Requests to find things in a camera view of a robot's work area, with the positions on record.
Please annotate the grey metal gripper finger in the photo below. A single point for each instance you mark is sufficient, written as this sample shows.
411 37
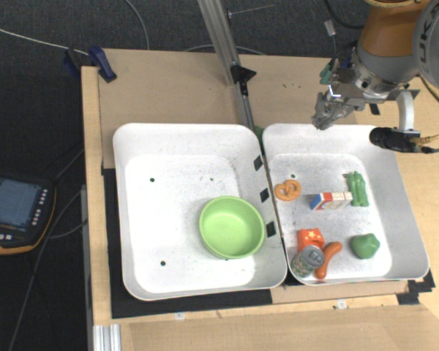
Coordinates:
318 122
331 120

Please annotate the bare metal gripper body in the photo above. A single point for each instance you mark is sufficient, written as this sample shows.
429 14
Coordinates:
345 97

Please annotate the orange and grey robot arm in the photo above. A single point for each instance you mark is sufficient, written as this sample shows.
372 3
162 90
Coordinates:
388 31

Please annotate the green toy bottles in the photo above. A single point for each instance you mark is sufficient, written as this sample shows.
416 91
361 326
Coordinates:
358 190

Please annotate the red white blue carton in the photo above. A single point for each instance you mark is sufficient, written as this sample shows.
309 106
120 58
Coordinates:
329 200

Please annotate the orange pretzel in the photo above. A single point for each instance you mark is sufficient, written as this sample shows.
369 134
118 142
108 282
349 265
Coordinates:
282 193

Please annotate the white plastic tray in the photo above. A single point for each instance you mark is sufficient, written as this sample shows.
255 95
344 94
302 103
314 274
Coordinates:
388 181
168 214

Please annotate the orange carton with star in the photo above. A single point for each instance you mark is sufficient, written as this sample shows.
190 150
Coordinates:
309 237

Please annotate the green bell pepper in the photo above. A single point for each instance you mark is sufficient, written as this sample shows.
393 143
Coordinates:
364 246

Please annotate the orange sausage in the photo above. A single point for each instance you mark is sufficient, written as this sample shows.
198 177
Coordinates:
328 256

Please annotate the green bowl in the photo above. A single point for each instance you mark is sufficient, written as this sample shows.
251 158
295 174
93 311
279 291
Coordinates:
231 229

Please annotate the small green can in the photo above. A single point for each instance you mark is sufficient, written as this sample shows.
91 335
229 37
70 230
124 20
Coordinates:
305 263

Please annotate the pale wooden board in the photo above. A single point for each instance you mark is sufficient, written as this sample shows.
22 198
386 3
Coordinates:
168 93

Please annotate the black cylinder on white bracket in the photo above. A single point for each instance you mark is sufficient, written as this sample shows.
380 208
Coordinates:
391 139

